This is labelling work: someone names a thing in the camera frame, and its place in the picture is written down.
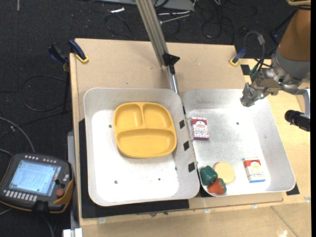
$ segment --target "metal pole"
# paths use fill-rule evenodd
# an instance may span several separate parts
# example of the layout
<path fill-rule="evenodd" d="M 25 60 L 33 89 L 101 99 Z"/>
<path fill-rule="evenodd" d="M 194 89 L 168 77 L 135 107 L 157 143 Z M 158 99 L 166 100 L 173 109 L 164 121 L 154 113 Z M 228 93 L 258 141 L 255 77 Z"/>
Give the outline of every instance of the metal pole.
<path fill-rule="evenodd" d="M 166 41 L 162 33 L 161 25 L 158 20 L 152 1 L 151 0 L 135 0 L 135 1 L 139 9 L 139 12 L 142 16 L 150 41 L 153 45 L 158 62 L 161 67 L 163 66 L 166 67 L 167 78 L 168 78 L 170 88 L 174 90 L 177 94 L 179 94 L 176 76 L 175 74 L 171 73 L 170 67 L 166 66 L 162 57 L 165 53 L 169 53 L 169 52 L 168 52 Z"/>

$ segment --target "small red box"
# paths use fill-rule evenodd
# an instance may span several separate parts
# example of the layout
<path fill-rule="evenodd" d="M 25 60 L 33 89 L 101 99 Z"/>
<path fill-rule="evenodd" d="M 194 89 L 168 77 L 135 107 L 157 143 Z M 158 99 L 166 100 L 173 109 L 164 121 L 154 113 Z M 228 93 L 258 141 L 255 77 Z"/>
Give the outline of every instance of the small red box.
<path fill-rule="evenodd" d="M 245 158 L 243 159 L 243 165 L 250 183 L 266 180 L 259 158 Z"/>
<path fill-rule="evenodd" d="M 208 140 L 209 139 L 206 118 L 192 117 L 191 126 L 193 128 L 194 140 Z"/>

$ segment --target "toy green pepper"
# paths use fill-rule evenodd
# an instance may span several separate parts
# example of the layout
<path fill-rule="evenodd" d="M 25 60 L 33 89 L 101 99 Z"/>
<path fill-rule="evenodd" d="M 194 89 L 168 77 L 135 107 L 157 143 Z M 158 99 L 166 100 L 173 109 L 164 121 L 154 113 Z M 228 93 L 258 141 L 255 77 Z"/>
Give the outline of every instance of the toy green pepper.
<path fill-rule="evenodd" d="M 206 166 L 199 170 L 201 181 L 203 185 L 210 185 L 218 178 L 217 173 L 210 166 Z"/>

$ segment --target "yellow clamp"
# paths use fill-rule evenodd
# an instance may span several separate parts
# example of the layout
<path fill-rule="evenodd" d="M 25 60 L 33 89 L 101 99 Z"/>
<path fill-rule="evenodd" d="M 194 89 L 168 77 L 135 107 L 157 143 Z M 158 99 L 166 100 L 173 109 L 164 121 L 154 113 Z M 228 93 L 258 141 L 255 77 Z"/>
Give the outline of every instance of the yellow clamp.
<path fill-rule="evenodd" d="M 231 64 L 232 66 L 237 66 L 237 64 L 239 63 L 239 59 L 234 63 L 233 60 L 235 59 L 235 57 L 233 57 L 232 59 L 230 59 L 229 64 Z"/>
<path fill-rule="evenodd" d="M 84 59 L 84 60 L 82 60 L 82 58 L 81 58 L 79 55 L 77 55 L 77 54 L 76 54 L 76 57 L 77 57 L 82 63 L 87 63 L 87 62 L 89 61 L 88 56 L 85 56 L 85 59 Z"/>

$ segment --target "yellow divided plate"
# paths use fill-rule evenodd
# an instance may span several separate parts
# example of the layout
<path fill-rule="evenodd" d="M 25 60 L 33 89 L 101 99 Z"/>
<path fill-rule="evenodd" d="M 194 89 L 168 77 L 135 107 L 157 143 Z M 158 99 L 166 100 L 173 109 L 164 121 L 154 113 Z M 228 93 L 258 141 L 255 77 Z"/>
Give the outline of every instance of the yellow divided plate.
<path fill-rule="evenodd" d="M 132 158 L 165 156 L 177 146 L 177 135 L 169 111 L 162 105 L 133 102 L 114 112 L 115 140 L 119 151 Z"/>

